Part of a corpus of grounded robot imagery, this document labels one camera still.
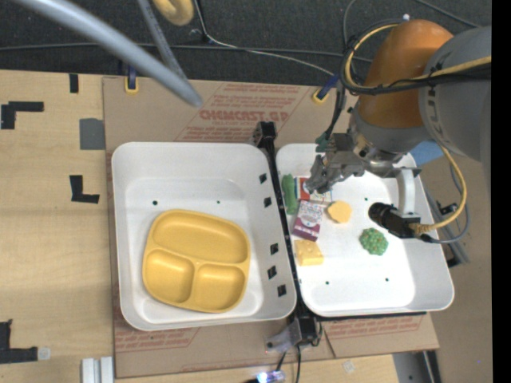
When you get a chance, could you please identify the yellow cheese wedge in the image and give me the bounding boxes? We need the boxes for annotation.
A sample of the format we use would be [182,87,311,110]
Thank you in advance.
[294,238,325,267]

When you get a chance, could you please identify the red and white carton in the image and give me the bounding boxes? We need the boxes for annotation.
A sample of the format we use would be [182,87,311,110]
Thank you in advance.
[295,176,333,204]

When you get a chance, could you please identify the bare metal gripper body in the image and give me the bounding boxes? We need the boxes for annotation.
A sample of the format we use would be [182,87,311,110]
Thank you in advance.
[323,132,405,180]

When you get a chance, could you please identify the brown cardboard board, red print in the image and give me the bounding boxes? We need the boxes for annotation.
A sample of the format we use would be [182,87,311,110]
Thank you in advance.
[101,76,441,379]

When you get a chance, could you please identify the black block with wires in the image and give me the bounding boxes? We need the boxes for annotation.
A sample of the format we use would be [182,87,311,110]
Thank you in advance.
[252,120,278,149]
[292,316,323,347]

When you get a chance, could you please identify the thin black rod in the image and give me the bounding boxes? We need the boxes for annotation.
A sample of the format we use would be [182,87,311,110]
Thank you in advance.
[264,141,305,319]

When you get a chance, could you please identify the white plastic tray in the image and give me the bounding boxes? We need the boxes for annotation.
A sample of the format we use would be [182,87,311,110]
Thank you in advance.
[110,140,299,332]
[275,142,456,318]

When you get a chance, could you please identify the green toy pickle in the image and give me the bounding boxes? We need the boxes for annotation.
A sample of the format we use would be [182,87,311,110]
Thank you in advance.
[280,173,300,216]

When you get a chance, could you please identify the black cylinder on white bracket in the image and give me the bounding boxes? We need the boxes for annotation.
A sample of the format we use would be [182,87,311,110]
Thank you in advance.
[367,167,422,239]

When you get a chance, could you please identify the yellow divided plate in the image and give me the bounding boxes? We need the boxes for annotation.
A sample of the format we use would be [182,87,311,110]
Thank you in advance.
[141,208,252,314]

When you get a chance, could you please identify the yellow biscuit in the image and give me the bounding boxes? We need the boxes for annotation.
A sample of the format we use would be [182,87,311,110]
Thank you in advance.
[327,199,354,224]

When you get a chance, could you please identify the purple carton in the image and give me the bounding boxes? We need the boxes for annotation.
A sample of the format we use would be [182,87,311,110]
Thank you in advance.
[291,199,325,243]

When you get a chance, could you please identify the green grapes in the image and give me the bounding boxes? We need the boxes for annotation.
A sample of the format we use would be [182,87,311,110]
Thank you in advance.
[358,227,390,257]

